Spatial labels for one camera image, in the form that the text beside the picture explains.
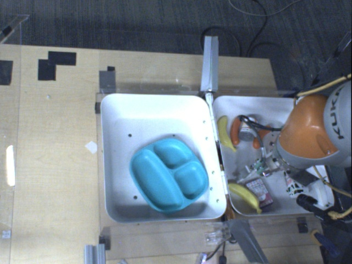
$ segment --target blue plastic plate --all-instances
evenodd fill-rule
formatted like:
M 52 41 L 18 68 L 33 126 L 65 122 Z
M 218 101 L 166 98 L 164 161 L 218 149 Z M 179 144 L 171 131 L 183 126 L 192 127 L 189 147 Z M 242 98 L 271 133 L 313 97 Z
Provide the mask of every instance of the blue plastic plate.
M 130 173 L 149 205 L 174 213 L 207 190 L 206 170 L 186 144 L 177 139 L 156 141 L 133 155 Z

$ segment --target small package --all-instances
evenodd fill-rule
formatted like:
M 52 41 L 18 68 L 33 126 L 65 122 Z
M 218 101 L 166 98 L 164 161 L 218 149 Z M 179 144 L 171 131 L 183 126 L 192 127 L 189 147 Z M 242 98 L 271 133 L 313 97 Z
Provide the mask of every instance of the small package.
M 246 183 L 246 187 L 259 199 L 259 207 L 263 208 L 273 203 L 273 199 L 260 178 Z

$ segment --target banana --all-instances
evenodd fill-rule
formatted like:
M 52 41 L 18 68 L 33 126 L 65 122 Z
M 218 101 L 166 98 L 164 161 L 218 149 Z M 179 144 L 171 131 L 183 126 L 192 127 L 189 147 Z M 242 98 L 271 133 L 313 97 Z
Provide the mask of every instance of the banana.
M 226 147 L 229 147 L 231 150 L 235 152 L 236 149 L 232 145 L 231 139 L 227 134 L 226 127 L 227 127 L 227 116 L 224 115 L 220 117 L 218 120 L 218 132 L 219 132 L 220 143 Z
M 254 208 L 258 214 L 262 213 L 262 210 L 259 208 L 258 197 L 249 189 L 240 184 L 229 183 L 229 190 L 242 198 L 250 207 Z

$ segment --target yellow cable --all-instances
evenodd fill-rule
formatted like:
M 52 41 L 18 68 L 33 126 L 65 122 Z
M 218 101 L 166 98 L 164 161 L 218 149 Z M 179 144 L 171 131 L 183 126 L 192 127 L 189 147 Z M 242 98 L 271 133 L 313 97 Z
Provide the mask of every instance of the yellow cable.
M 314 236 L 316 233 L 319 233 L 319 231 L 317 229 L 313 230 L 310 233 L 310 237 L 312 238 L 315 244 L 317 244 L 318 246 L 321 246 L 322 244 L 320 243 L 320 241 L 318 241 L 317 238 Z
M 323 176 L 319 173 L 318 169 L 316 168 L 316 166 L 313 166 L 315 172 L 317 173 L 318 177 L 321 179 L 321 181 L 327 185 L 328 187 L 330 187 L 332 190 L 340 193 L 340 194 L 343 194 L 345 196 L 348 196 L 352 199 L 352 194 L 344 191 L 344 190 L 340 190 L 338 188 L 336 188 L 335 186 L 333 186 L 332 184 L 330 184 L 329 182 L 326 182 L 323 178 Z M 329 211 L 328 212 L 328 215 L 331 217 L 331 219 L 333 220 L 337 220 L 337 219 L 341 219 L 341 218 L 344 218 L 345 216 L 347 216 L 348 214 L 350 214 L 352 212 L 352 206 L 351 208 L 347 209 L 345 212 L 342 212 L 342 213 L 338 213 L 336 211 Z
M 320 175 L 318 169 L 315 166 L 313 166 L 313 168 L 315 170 L 315 173 L 317 173 L 318 177 L 325 185 L 327 185 L 329 188 L 333 189 L 334 191 L 336 191 L 342 195 L 348 196 L 352 199 L 352 194 L 350 194 L 349 192 L 346 192 L 344 190 L 340 190 L 340 189 L 336 188 L 335 186 L 333 186 L 332 184 L 330 184 L 329 182 L 325 181 L 324 177 L 322 175 Z
M 341 219 L 341 218 L 347 216 L 351 212 L 352 212 L 352 206 L 349 209 L 347 209 L 345 212 L 343 212 L 343 213 L 338 213 L 338 212 L 335 212 L 335 211 L 329 211 L 328 215 L 331 217 L 331 219 L 337 220 L 337 219 Z
M 343 77 L 340 77 L 336 80 L 333 80 L 329 83 L 326 83 L 325 85 L 323 86 L 320 86 L 318 88 L 315 88 L 315 89 L 312 89 L 312 90 L 309 90 L 309 91 L 304 91 L 304 92 L 301 92 L 301 93 L 298 93 L 297 94 L 297 97 L 301 97 L 301 96 L 306 96 L 306 95 L 310 95 L 310 94 L 313 94 L 313 93 L 316 93 L 316 92 L 319 92 L 319 91 L 322 91 L 322 90 L 325 90 L 331 86 L 334 86 L 342 81 L 345 81 L 346 79 L 351 79 L 351 74 L 347 75 L 347 76 L 343 76 Z

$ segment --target black cable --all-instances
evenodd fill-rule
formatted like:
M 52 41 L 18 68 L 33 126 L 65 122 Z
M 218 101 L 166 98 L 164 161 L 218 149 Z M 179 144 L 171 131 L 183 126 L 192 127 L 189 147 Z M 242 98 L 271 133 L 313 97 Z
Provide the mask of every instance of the black cable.
M 226 241 L 222 247 L 222 255 L 219 257 L 219 264 L 226 264 L 227 262 L 227 258 L 225 256 L 225 245 L 226 245 Z
M 266 16 L 266 10 L 264 8 L 264 6 L 258 1 L 258 0 L 253 0 L 254 2 L 256 2 L 263 10 L 263 12 L 265 13 L 265 20 L 264 20 L 264 23 L 262 25 L 262 27 L 259 29 L 259 31 L 257 32 L 257 34 L 254 36 L 254 38 L 252 39 L 251 43 L 249 44 L 249 47 L 247 49 L 247 52 L 246 52 L 246 57 L 250 57 L 251 55 L 251 52 L 253 51 L 253 48 L 254 47 L 257 47 L 256 46 L 253 46 L 254 42 L 257 40 L 258 36 L 263 32 L 267 22 L 268 22 L 268 17 Z
M 259 124 L 255 121 L 251 120 L 249 117 L 247 117 L 245 115 L 239 115 L 238 118 L 240 121 L 245 121 L 246 123 L 250 123 L 253 127 L 258 128 L 258 129 L 264 129 L 264 130 L 269 130 L 269 131 L 281 131 L 282 130 L 282 128 L 267 127 L 262 124 Z
M 298 66 L 299 68 L 299 71 L 301 72 L 301 75 L 304 76 L 304 73 L 303 73 L 303 69 L 301 67 L 301 65 L 299 64 L 297 58 L 291 53 L 291 51 L 289 49 L 287 49 L 285 46 L 281 45 L 281 44 L 278 44 L 278 43 L 274 43 L 274 42 L 259 42 L 257 43 L 256 45 L 252 46 L 252 48 L 250 49 L 250 52 L 249 52 L 249 55 L 248 57 L 251 57 L 252 56 L 252 53 L 255 49 L 257 49 L 258 47 L 260 46 L 263 46 L 263 45 L 270 45 L 270 46 L 275 46 L 275 47 L 278 47 L 280 49 L 284 49 L 286 52 L 289 53 L 290 57 L 292 60 L 294 60 L 294 62 L 296 63 L 296 65 Z
M 213 256 L 218 252 L 218 250 L 221 248 L 221 246 L 223 246 L 224 243 L 226 243 L 226 241 L 230 241 L 230 240 L 233 240 L 233 239 L 234 239 L 234 238 L 233 238 L 232 235 L 229 236 L 227 239 L 224 239 L 224 240 L 215 248 L 215 250 L 207 256 L 206 261 L 208 261 L 208 260 L 210 260 L 211 258 L 213 258 Z
M 226 34 L 228 34 L 229 36 L 231 36 L 233 38 L 233 40 L 235 41 L 236 47 L 237 47 L 237 53 L 235 54 L 236 56 L 240 57 L 242 54 L 242 50 L 241 50 L 241 45 L 238 42 L 238 39 L 236 38 L 236 36 L 228 29 L 219 26 L 219 25 L 214 25 L 214 26 L 209 26 L 206 29 L 203 30 L 202 34 L 200 35 L 200 47 L 202 49 L 202 52 L 204 52 L 204 39 L 206 34 L 211 31 L 211 30 L 221 30 L 223 32 L 225 32 Z
M 263 144 L 263 140 L 259 136 L 258 130 L 254 127 L 254 123 L 256 123 L 256 122 L 251 121 L 248 117 L 246 117 L 244 115 L 240 115 L 240 116 L 238 116 L 238 118 L 240 119 L 240 121 L 244 121 L 255 132 L 256 137 L 257 137 L 259 144 L 260 144 L 260 149 L 261 149 L 260 163 L 262 164 L 262 167 L 264 167 L 266 165 L 265 147 Z

